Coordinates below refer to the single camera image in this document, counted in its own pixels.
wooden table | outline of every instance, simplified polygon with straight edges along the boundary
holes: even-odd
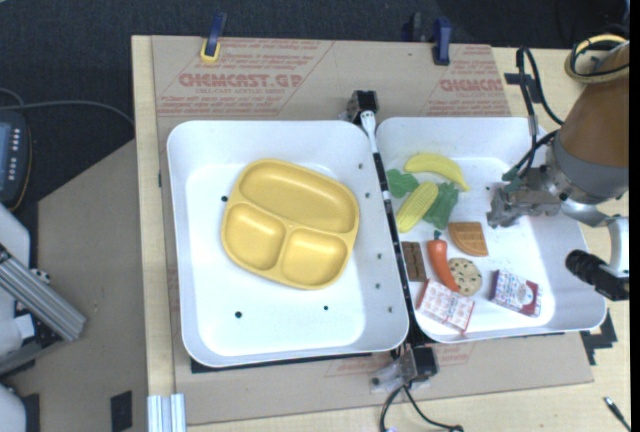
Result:
[[[361,43],[366,49],[367,43]],[[159,153],[155,117],[152,40],[134,36],[133,78],[136,115],[136,145],[142,235],[147,375],[150,395],[175,393],[167,271],[161,190],[158,187]],[[563,117],[571,108],[580,88],[563,73],[564,50],[532,50],[545,85],[547,100]],[[493,49],[500,74],[515,72],[515,49]],[[524,116],[525,108],[516,86],[505,85],[512,114]],[[540,124],[552,129],[543,111]],[[607,213],[628,215],[628,198],[608,203]],[[584,228],[590,251],[608,259],[610,242],[606,230]],[[623,414],[631,416],[630,312],[629,303],[609,303],[618,336],[612,349],[598,350],[593,367],[595,382],[484,396],[450,398],[424,404],[425,413],[440,422],[460,423],[467,431],[545,430],[602,431],[622,430],[607,409],[603,397],[610,396]],[[287,431],[287,430],[378,430],[379,406],[342,411],[301,414],[286,417],[245,420],[189,427],[197,431]],[[394,405],[387,426],[399,430],[430,430],[410,404]]]

white tray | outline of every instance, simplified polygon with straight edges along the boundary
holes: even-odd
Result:
[[[211,367],[390,351],[409,319],[369,142],[344,121],[189,121],[167,141],[184,345]],[[352,256],[321,290],[233,263],[220,239],[242,169],[277,158],[345,184],[360,208]]]
[[[423,315],[416,316],[420,328],[442,343],[587,330],[605,317],[605,300],[593,288],[572,275],[564,264],[573,249],[587,250],[578,223],[558,214],[553,217],[523,217],[509,228],[491,229],[486,213],[502,174],[517,163],[531,147],[531,137],[523,118],[392,118],[377,131],[385,170],[402,171],[405,161],[419,152],[435,152],[452,158],[461,166],[468,192],[460,192],[451,221],[479,221],[489,250],[487,257],[470,257],[448,242],[449,257],[473,260],[483,273],[483,287],[474,295],[475,308],[465,334]],[[535,164],[544,160],[538,150]],[[444,181],[433,174],[416,174],[419,181]],[[402,200],[392,199],[394,210]],[[433,225],[420,221],[401,241],[422,245],[427,276],[431,275],[425,242],[433,238]],[[533,318],[489,302],[490,275],[505,269],[537,282],[544,288],[542,311]],[[420,283],[410,283],[414,300]]]

yellow plate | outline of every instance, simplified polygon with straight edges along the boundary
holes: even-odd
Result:
[[[276,159],[249,164],[222,219],[222,245],[241,267],[315,290],[342,274],[359,224],[358,202],[342,183]]]

black device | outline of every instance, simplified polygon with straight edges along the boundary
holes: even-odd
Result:
[[[29,172],[29,131],[18,112],[0,110],[0,202],[10,206],[20,197]]]

toy carrot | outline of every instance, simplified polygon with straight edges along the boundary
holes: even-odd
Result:
[[[447,242],[440,239],[440,234],[440,231],[436,230],[433,235],[434,239],[427,242],[429,263],[431,263],[431,267],[440,279],[440,282],[451,291],[458,292],[460,291],[460,287],[453,278],[449,263],[447,262]]]

